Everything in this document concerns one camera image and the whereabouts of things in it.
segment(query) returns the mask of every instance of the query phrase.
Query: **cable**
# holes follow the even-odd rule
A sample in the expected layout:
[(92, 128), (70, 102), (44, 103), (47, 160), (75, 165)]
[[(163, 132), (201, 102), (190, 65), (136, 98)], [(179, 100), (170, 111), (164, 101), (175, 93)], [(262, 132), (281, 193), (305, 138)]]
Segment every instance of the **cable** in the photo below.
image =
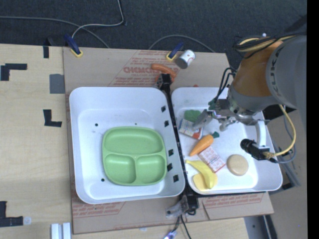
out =
[[(287, 133), (289, 134), (289, 136), (291, 136), (291, 134), (289, 133), (289, 131), (288, 131), (287, 127), (286, 127), (286, 125), (285, 125), (285, 128), (286, 128)], [(277, 144), (273, 140), (272, 140), (272, 142), (273, 142), (275, 151), (280, 151), (281, 149), (277, 146)], [(292, 182), (292, 184), (294, 186), (300, 186), (301, 184), (300, 184), (300, 181), (299, 181), (296, 173), (293, 172), (292, 169), (290, 168), (290, 166), (288, 165), (289, 162), (292, 162), (293, 168), (296, 169), (295, 165), (293, 163), (293, 160), (294, 160), (295, 157), (296, 157), (296, 145), (294, 145), (294, 155), (293, 155), (293, 157), (290, 160), (285, 160), (283, 156), (278, 156), (277, 157), (278, 162), (276, 162), (276, 163), (279, 163), (279, 164), (281, 164), (283, 166), (283, 168), (286, 171), (286, 174), (287, 174), (290, 182)]]
[[(231, 73), (228, 73), (227, 74), (227, 77), (226, 77), (226, 80), (225, 80), (225, 83), (224, 83), (224, 78), (225, 78), (225, 75), (226, 75), (226, 72), (228, 70), (231, 70)], [(220, 81), (220, 85), (219, 85), (219, 89), (218, 89), (218, 92), (217, 92), (217, 95), (214, 97), (214, 99), (212, 101), (210, 101), (208, 104), (209, 105), (212, 105), (213, 103), (216, 103), (217, 102), (217, 99), (219, 98), (220, 94), (224, 91), (224, 89), (226, 88), (227, 86), (227, 83), (228, 83), (228, 80), (229, 80), (229, 76), (232, 75), (233, 77), (235, 77), (236, 75), (236, 70), (233, 69), (232, 67), (227, 67), (224, 72), (223, 72), (223, 76), (221, 78), (221, 81)]]
[(186, 35), (181, 35), (181, 34), (171, 34), (171, 35), (167, 35), (167, 36), (164, 36), (162, 38), (160, 38), (159, 40), (157, 40), (156, 42), (154, 42), (150, 47), (149, 47), (149, 50), (153, 48), (153, 46), (155, 46), (157, 43), (159, 43), (160, 41), (164, 40), (164, 39), (167, 39), (167, 38), (170, 38), (170, 37), (181, 37), (181, 38), (186, 38), (186, 39), (189, 39), (189, 40), (192, 40), (194, 42), (197, 42), (199, 43), (200, 45), (204, 46), (206, 49), (208, 49), (209, 51), (211, 52), (215, 52), (213, 49), (209, 48), (207, 45), (205, 45), (204, 43), (202, 43), (201, 41), (198, 41), (192, 37), (189, 37), (189, 36), (186, 36)]
[(274, 37), (247, 37), (234, 44), (233, 48), (237, 52), (252, 52), (248, 56), (242, 56), (240, 54), (242, 58), (247, 59), (252, 57), (257, 52), (266, 49), (277, 41), (284, 41), (286, 39), (305, 34), (307, 34), (307, 32), (289, 33)]
[(64, 23), (64, 24), (68, 24), (68, 25), (72, 25), (72, 26), (76, 26), (77, 29), (73, 32), (72, 34), (72, 38), (74, 37), (74, 35), (80, 30), (84, 30), (84, 31), (87, 31), (89, 34), (93, 35), (96, 39), (98, 39), (100, 42), (102, 42), (104, 44), (105, 47), (107, 48), (110, 48), (106, 42), (104, 42), (100, 37), (98, 37), (95, 33), (85, 29), (85, 27), (88, 27), (88, 26), (119, 26), (121, 24), (123, 24), (125, 21), (124, 21), (124, 15), (123, 15), (123, 12), (122, 12), (122, 7), (121, 7), (121, 3), (120, 3), (120, 0), (117, 0), (118, 1), (118, 5), (119, 5), (119, 9), (120, 9), (120, 14), (121, 14), (121, 22), (120, 23), (117, 23), (117, 24), (112, 24), (112, 25), (105, 25), (105, 24), (87, 24), (87, 25), (78, 25), (78, 24), (75, 24), (73, 22), (70, 22), (70, 21), (67, 21), (67, 20), (62, 20), (62, 19), (56, 19), (56, 18), (46, 18), (46, 17), (19, 17), (19, 16), (0, 16), (0, 18), (2, 19), (20, 19), (20, 20), (47, 20), (47, 21), (55, 21), (55, 22), (60, 22), (60, 23)]
[(174, 232), (178, 229), (178, 226), (179, 226), (179, 219), (180, 219), (180, 216), (178, 216), (177, 220), (176, 220), (176, 223), (175, 223), (175, 226), (173, 228), (173, 230), (171, 232)]
[(186, 233), (187, 233), (187, 235), (188, 235), (188, 238), (191, 239), (190, 234), (189, 234), (189, 232), (188, 232), (188, 230), (187, 230), (187, 227), (186, 227), (186, 224), (185, 224), (185, 222), (184, 222), (184, 220), (183, 220), (183, 216), (182, 216), (182, 215), (180, 216), (180, 219), (181, 219), (181, 221), (182, 221), (182, 223), (183, 223), (183, 225), (184, 225), (184, 228), (185, 228), (185, 230), (186, 230)]
[[(293, 140), (294, 138), (293, 138), (293, 136), (291, 135), (291, 133), (288, 130), (287, 120), (286, 120), (285, 116), (284, 116), (284, 124), (285, 124), (285, 129), (286, 129), (290, 139)], [(288, 159), (288, 160), (285, 160), (283, 156), (278, 156), (277, 157), (277, 159), (278, 159), (277, 163), (279, 163), (279, 164), (287, 164), (287, 163), (292, 162), (295, 159), (295, 157), (297, 155), (296, 145), (295, 144), (294, 144), (294, 151), (293, 152), (294, 152), (293, 156), (291, 157), (291, 155), (290, 155), (290, 159)]]
[(282, 110), (283, 114), (285, 115), (285, 117), (287, 118), (292, 130), (293, 130), (293, 139), (292, 139), (292, 143), (289, 145), (289, 147), (287, 147), (285, 150), (283, 151), (280, 151), (280, 152), (277, 152), (277, 153), (271, 153), (271, 152), (268, 152), (268, 151), (265, 151), (264, 152), (264, 155), (267, 157), (267, 158), (272, 158), (272, 157), (276, 157), (276, 156), (279, 156), (279, 155), (283, 155), (283, 154), (286, 154), (295, 144), (296, 142), (296, 129), (295, 129), (295, 126), (292, 122), (292, 120), (290, 119), (290, 117), (288, 116), (286, 110), (284, 109), (284, 107), (282, 105), (279, 105), (280, 109)]
[[(64, 23), (64, 24), (69, 24), (69, 25), (72, 25), (72, 26), (80, 27), (80, 25), (77, 25), (77, 24), (72, 23), (70, 21), (66, 21), (66, 20), (62, 20), (62, 19), (56, 19), (56, 18), (19, 17), (19, 16), (0, 16), (0, 18), (2, 18), (2, 19), (20, 19), (20, 20), (47, 20), (47, 21), (61, 22), (61, 23)], [(107, 48), (109, 48), (109, 46), (100, 37), (98, 37), (95, 33), (91, 32), (91, 31), (89, 31), (89, 30), (87, 30), (85, 28), (83, 30), (85, 30), (88, 33), (90, 33), (91, 35), (93, 35), (96, 39), (101, 41)]]
[(120, 0), (117, 0), (118, 1), (118, 5), (119, 5), (119, 9), (120, 9), (120, 14), (121, 14), (121, 22), (119, 23), (116, 23), (116, 24), (110, 24), (110, 25), (105, 25), (105, 24), (87, 24), (87, 25), (83, 25), (83, 26), (80, 26), (78, 27), (72, 34), (72, 38), (74, 38), (75, 34), (83, 29), (84, 27), (88, 27), (88, 26), (103, 26), (103, 27), (112, 27), (112, 26), (119, 26), (119, 25), (122, 25), (124, 23), (124, 16), (123, 16), (123, 12), (122, 12), (122, 7), (121, 7), (121, 3), (120, 3)]
[(188, 211), (187, 214), (192, 216), (196, 215), (196, 209), (192, 211)]

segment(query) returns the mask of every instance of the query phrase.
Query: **pink package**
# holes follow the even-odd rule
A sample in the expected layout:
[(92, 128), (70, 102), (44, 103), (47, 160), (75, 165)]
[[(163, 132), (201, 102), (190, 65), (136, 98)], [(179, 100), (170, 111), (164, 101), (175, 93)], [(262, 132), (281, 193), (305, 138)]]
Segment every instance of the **pink package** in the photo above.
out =
[(215, 173), (226, 164), (211, 146), (199, 153), (198, 156)]

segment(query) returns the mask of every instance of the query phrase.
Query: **toy banana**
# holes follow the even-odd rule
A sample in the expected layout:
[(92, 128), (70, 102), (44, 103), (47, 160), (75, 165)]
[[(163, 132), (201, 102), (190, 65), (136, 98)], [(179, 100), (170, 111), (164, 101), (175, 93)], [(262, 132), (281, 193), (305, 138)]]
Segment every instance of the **toy banana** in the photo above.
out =
[(186, 163), (190, 164), (203, 175), (206, 187), (208, 189), (211, 189), (217, 184), (217, 175), (212, 170), (210, 170), (210, 168), (203, 161), (186, 160)]

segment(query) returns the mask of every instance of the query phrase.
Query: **black cable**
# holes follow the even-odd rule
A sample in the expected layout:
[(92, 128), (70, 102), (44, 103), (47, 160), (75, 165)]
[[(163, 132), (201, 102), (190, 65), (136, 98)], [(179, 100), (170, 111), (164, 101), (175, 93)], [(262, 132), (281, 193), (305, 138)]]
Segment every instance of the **black cable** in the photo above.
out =
[[(226, 77), (226, 81), (224, 83), (224, 79), (225, 79), (225, 75), (226, 75), (226, 72), (228, 70), (231, 70), (231, 73), (228, 73), (227, 77)], [(217, 92), (217, 95), (215, 96), (215, 98), (213, 99), (214, 103), (217, 102), (217, 99), (219, 98), (220, 94), (224, 91), (224, 89), (226, 88), (227, 86), (227, 83), (228, 83), (228, 80), (229, 80), (229, 76), (232, 75), (233, 77), (235, 76), (235, 72), (236, 70), (234, 70), (233, 68), (231, 67), (227, 67), (224, 72), (223, 72), (223, 76), (221, 78), (221, 81), (220, 81), (220, 85), (219, 85), (219, 89), (218, 89), (218, 92)]]
[(192, 211), (188, 211), (187, 214), (192, 216), (196, 215), (196, 209)]
[(189, 234), (189, 232), (188, 232), (188, 230), (187, 230), (187, 227), (186, 227), (186, 224), (185, 224), (185, 222), (184, 222), (184, 220), (183, 220), (183, 216), (182, 216), (182, 215), (180, 216), (180, 219), (181, 219), (181, 221), (182, 221), (182, 223), (183, 223), (183, 225), (184, 225), (184, 228), (185, 228), (185, 230), (186, 230), (186, 233), (187, 233), (187, 235), (188, 235), (188, 238), (191, 239), (190, 234)]
[(179, 219), (180, 219), (180, 216), (178, 216), (177, 220), (176, 220), (176, 223), (175, 223), (175, 226), (172, 230), (172, 232), (174, 232), (176, 229), (178, 229), (178, 226), (179, 226)]

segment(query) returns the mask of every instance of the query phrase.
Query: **orange toy sausage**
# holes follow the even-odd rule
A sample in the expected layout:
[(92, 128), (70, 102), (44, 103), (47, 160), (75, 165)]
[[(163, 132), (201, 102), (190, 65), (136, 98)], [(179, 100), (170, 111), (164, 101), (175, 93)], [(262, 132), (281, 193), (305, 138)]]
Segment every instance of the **orange toy sausage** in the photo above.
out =
[(151, 68), (153, 70), (159, 70), (165, 74), (170, 74), (172, 78), (175, 78), (177, 76), (176, 72), (174, 72), (171, 68), (169, 68), (163, 64), (153, 63), (153, 64), (151, 64)]

